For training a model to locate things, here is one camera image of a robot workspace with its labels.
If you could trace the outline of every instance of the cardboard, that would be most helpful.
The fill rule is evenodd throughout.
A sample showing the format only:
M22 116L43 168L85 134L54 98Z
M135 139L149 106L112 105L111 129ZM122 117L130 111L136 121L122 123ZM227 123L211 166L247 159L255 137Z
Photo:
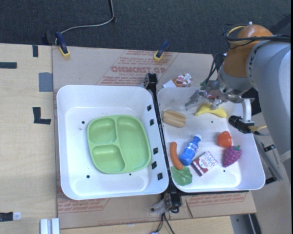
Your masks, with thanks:
M199 87L209 74L212 56L165 52L160 61L155 61L153 51L69 49L70 56L63 57L57 46L52 47L57 205L61 229L159 221L160 216L151 215L149 209L160 201L160 195L79 201L64 195L60 185L56 93L65 85L139 86L147 73L157 74L157 91L172 78L186 73L193 78L191 86ZM182 196L182 202L178 213L169 213L170 220L256 212L251 192L186 195Z

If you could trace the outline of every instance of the green plate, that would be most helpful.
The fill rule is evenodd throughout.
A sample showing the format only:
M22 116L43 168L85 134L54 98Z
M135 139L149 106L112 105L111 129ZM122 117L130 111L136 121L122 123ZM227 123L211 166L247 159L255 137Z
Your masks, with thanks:
M130 173L151 161L147 134L133 116L96 118L88 125L87 137L92 162L103 173Z

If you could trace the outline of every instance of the red strawberry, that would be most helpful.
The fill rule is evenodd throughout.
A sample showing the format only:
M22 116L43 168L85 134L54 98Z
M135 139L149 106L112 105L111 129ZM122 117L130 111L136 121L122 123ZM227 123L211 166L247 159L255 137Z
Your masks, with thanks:
M223 166L227 167L232 165L240 158L241 154L242 151L240 150L240 146L230 146L225 151L223 158Z

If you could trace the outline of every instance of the wooden table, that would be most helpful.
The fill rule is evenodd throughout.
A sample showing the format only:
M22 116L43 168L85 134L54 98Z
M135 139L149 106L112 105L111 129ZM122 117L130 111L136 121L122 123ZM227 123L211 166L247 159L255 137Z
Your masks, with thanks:
M39 73L52 73L50 46L0 44L0 212L20 212L21 220L0 222L0 233L39 233L40 219L57 217L53 92L39 92ZM33 107L51 124L35 124ZM232 234L229 216L174 220L177 234ZM70 233L147 234L157 222L61 230ZM160 233L170 233L165 224Z

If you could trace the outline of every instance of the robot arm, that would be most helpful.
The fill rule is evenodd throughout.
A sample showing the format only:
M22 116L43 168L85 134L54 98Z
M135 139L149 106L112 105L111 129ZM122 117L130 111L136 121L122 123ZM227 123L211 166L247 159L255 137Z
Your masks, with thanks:
M229 34L240 29L235 38ZM273 36L266 28L250 24L226 32L231 43L218 70L217 80L206 80L198 95L216 109L223 102L242 103L250 88L258 91L262 114L280 154L291 150L291 39ZM284 162L290 170L291 160Z

